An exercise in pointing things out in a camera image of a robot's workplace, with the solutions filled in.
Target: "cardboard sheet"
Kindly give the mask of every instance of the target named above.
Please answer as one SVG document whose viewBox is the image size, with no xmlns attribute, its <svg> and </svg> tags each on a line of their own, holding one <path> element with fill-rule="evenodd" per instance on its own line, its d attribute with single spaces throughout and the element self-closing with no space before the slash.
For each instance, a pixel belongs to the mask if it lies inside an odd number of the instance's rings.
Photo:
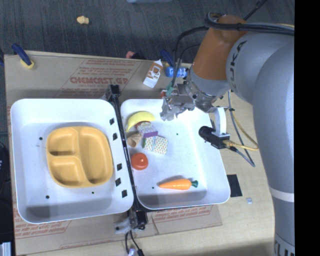
<svg viewBox="0 0 320 256">
<path fill-rule="evenodd" d="M 126 99 L 159 99 L 171 78 L 161 76 L 155 88 L 143 85 L 152 61 L 27 51 L 33 69 L 20 64 L 18 56 L 5 56 L 5 80 L 9 143 L 12 149 L 10 107 L 25 98 L 99 99 L 109 84 L 118 84 L 120 102 Z M 11 177 L 15 179 L 11 157 Z M 17 210 L 16 188 L 12 182 L 15 246 L 17 255 L 26 255 L 123 241 L 115 234 L 113 223 L 123 221 L 126 213 L 73 219 L 45 224 L 25 222 Z M 216 205 L 154 211 L 148 214 L 145 230 L 136 237 L 221 226 Z"/>
</svg>

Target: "yellow object on floor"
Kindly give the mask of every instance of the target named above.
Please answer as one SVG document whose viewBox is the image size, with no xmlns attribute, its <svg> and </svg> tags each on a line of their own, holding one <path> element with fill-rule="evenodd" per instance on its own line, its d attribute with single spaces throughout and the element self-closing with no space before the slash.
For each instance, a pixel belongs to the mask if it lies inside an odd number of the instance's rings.
<svg viewBox="0 0 320 256">
<path fill-rule="evenodd" d="M 52 131 L 46 141 L 52 179 L 68 188 L 85 188 L 107 182 L 113 159 L 106 135 L 97 128 L 71 126 Z"/>
<path fill-rule="evenodd" d="M 80 17 L 76 18 L 76 21 L 80 24 L 89 24 L 89 18 L 87 18 L 85 16 L 80 16 Z"/>
</svg>

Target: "small box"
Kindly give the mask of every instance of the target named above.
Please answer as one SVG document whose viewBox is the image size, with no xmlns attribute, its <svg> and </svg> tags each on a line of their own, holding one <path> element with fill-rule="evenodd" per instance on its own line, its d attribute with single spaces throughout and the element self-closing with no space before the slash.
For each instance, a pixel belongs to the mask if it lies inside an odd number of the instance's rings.
<svg viewBox="0 0 320 256">
<path fill-rule="evenodd" d="M 150 122 L 142 122 L 137 126 L 137 130 L 142 138 L 148 138 L 158 135 L 158 131 Z"/>
<path fill-rule="evenodd" d="M 154 61 L 146 74 L 143 84 L 150 88 L 154 88 L 159 80 L 162 69 L 163 65 L 161 59 Z"/>
<path fill-rule="evenodd" d="M 160 136 L 148 137 L 144 139 L 142 147 L 146 150 L 164 155 L 167 153 L 168 140 Z"/>
</svg>

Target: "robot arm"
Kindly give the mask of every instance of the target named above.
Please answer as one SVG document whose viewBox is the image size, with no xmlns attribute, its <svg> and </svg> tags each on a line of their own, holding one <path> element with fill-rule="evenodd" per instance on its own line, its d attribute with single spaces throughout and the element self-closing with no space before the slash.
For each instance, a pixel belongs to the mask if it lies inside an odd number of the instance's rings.
<svg viewBox="0 0 320 256">
<path fill-rule="evenodd" d="M 294 256 L 294 29 L 275 25 L 258 31 L 251 28 L 267 26 L 246 26 L 234 16 L 208 15 L 215 25 L 231 28 L 232 24 L 238 31 L 209 28 L 186 81 L 175 84 L 163 99 L 161 118 L 172 120 L 194 107 L 211 113 L 213 103 L 230 89 L 252 104 L 274 206 L 273 255 Z"/>
</svg>

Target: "white tray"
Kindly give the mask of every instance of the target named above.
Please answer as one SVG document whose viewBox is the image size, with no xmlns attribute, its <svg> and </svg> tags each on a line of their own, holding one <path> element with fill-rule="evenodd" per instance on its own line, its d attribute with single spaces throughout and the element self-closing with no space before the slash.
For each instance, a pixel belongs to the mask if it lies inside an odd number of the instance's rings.
<svg viewBox="0 0 320 256">
<path fill-rule="evenodd" d="M 114 166 L 109 181 L 86 188 L 67 188 L 53 181 L 46 138 L 53 130 L 69 126 L 91 126 L 106 134 Z M 11 128 L 17 209 L 25 221 L 39 224 L 123 213 L 133 205 L 116 113 L 107 101 L 21 99 L 11 107 Z"/>
<path fill-rule="evenodd" d="M 160 117 L 162 99 L 129 99 L 120 107 L 124 128 L 128 118 L 139 111 L 149 111 L 158 135 L 168 139 L 165 155 L 142 148 L 142 141 L 129 154 L 146 154 L 149 165 L 133 169 L 133 179 L 140 203 L 151 210 L 221 204 L 230 197 L 230 186 L 220 151 L 199 136 L 202 126 L 211 126 L 209 115 L 199 109 L 185 111 L 172 121 Z M 127 137 L 134 132 L 132 128 Z M 157 185 L 167 180 L 197 180 L 198 187 L 189 190 L 163 189 Z"/>
</svg>

